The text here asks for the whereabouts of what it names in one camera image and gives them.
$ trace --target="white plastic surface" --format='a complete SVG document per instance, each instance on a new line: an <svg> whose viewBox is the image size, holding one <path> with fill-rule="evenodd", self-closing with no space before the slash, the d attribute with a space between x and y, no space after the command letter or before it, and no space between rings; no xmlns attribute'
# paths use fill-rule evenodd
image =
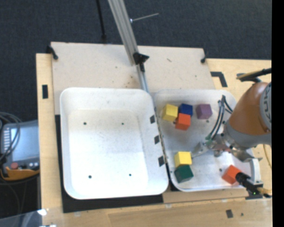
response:
<svg viewBox="0 0 284 227"><path fill-rule="evenodd" d="M168 186L151 96L140 89L61 93L63 181L75 199L156 195Z"/></svg>
<svg viewBox="0 0 284 227"><path fill-rule="evenodd" d="M193 158L191 169L194 177L191 180L178 183L174 174L176 170L174 155L178 151L194 151L197 144L205 142L205 137L212 131L218 117L218 101L221 100L222 95L226 96L227 103L234 108L236 105L235 98L224 90L162 90L154 95L170 177L175 187L181 191L193 192L241 187L237 183L231 185L222 179L222 175L229 165L236 166L248 175L251 174L249 163L242 163L227 152L224 152L220 157L214 157L211 150ZM162 120L162 109L167 103L176 106L180 106L182 103L193 106L191 126L187 131L177 130L172 122ZM195 109L199 104L211 105L213 114L208 120L197 119ZM225 112L224 120L226 121L229 116L230 114Z"/></svg>

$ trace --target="electronic device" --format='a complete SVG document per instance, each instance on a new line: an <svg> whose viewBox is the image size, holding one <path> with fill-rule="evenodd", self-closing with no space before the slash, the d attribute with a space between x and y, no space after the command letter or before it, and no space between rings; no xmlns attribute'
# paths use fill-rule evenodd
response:
<svg viewBox="0 0 284 227"><path fill-rule="evenodd" d="M5 156L1 167L5 180L21 180L38 174L38 120L5 124L0 135L0 154Z"/></svg>

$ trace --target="cube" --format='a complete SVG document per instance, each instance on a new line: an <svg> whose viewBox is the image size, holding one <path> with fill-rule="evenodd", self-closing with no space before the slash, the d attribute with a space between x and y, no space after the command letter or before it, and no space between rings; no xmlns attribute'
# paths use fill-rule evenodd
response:
<svg viewBox="0 0 284 227"><path fill-rule="evenodd" d="M163 108L162 119L173 122L177 117L178 107L171 104L166 104Z"/></svg>
<svg viewBox="0 0 284 227"><path fill-rule="evenodd" d="M234 184L237 181L236 175L240 172L241 170L239 170L233 165L230 165L225 171L225 173L223 174L222 179L227 181L230 184Z"/></svg>
<svg viewBox="0 0 284 227"><path fill-rule="evenodd" d="M179 113L193 116L193 106L189 104L181 104L178 110Z"/></svg>
<svg viewBox="0 0 284 227"><path fill-rule="evenodd" d="M179 151L177 154L175 154L174 160L176 168L179 166L191 165L193 163L189 151Z"/></svg>
<svg viewBox="0 0 284 227"><path fill-rule="evenodd" d="M179 113L176 119L176 129L186 131L190 127L190 115Z"/></svg>
<svg viewBox="0 0 284 227"><path fill-rule="evenodd" d="M210 104L198 105L195 112L197 113L198 119L208 119L213 114Z"/></svg>
<svg viewBox="0 0 284 227"><path fill-rule="evenodd" d="M179 166L175 170L175 176L178 183L187 182L194 177L189 165Z"/></svg>

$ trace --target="dark green block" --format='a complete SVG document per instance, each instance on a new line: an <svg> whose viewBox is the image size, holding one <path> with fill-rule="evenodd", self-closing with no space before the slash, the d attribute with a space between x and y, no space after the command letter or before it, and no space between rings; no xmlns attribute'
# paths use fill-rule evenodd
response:
<svg viewBox="0 0 284 227"><path fill-rule="evenodd" d="M189 181L194 176L189 165L179 166L175 171L175 175L178 183Z"/></svg>

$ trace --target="black carpet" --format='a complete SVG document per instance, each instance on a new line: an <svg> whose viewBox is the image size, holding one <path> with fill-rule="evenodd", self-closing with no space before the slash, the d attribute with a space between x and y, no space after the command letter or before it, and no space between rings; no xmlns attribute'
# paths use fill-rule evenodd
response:
<svg viewBox="0 0 284 227"><path fill-rule="evenodd" d="M204 48L208 58L271 59L272 0L124 0L138 45ZM121 44L107 0L107 43ZM36 53L51 41L102 43L96 0L0 0L0 111L37 118ZM22 212L38 208L36 182L13 186ZM17 213L0 187L0 218Z"/></svg>

